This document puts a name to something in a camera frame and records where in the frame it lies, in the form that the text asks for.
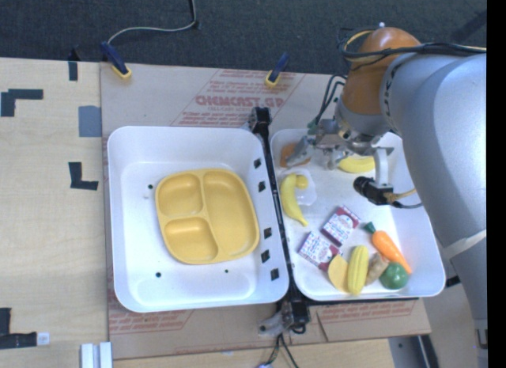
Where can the green bell pepper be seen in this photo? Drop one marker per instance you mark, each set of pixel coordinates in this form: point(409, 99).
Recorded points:
point(394, 277)

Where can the white plastic tray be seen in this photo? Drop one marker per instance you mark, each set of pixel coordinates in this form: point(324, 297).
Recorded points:
point(134, 240)
point(411, 240)

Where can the orange flat toy slice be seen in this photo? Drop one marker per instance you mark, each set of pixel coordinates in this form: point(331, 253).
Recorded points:
point(285, 152)

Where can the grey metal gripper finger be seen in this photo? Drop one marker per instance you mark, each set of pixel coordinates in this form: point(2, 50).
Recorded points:
point(300, 152)
point(334, 160)

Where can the black cylinder on white bracket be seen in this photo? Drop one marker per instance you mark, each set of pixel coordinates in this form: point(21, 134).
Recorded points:
point(375, 190)

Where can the yellow divided plate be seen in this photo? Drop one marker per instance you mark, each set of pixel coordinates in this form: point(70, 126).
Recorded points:
point(221, 208)

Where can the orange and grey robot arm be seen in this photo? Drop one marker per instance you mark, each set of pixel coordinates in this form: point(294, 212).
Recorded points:
point(435, 121)

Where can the white fried egg toy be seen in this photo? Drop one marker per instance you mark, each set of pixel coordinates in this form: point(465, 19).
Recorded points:
point(308, 198)

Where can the orange carrot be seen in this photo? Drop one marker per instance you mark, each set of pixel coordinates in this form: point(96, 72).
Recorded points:
point(387, 247)

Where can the brown cardboard board red print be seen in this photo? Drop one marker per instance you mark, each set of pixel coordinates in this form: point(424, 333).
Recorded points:
point(158, 97)

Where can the yellow corn cob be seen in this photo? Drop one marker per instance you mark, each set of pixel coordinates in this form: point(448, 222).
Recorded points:
point(357, 271)

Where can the yellow banana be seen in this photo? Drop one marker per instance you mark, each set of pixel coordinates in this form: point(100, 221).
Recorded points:
point(290, 200)
point(356, 164)

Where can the tan ginger root toy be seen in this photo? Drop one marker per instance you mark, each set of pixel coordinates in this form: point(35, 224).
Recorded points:
point(375, 267)

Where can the pink and maroon carton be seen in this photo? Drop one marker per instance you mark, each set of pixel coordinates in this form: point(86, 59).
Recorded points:
point(316, 251)
point(340, 224)

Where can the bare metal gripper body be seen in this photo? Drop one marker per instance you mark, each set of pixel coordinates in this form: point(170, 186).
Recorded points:
point(336, 139)

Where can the yellow flat toy slice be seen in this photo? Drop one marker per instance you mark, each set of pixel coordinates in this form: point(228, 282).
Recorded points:
point(337, 273)

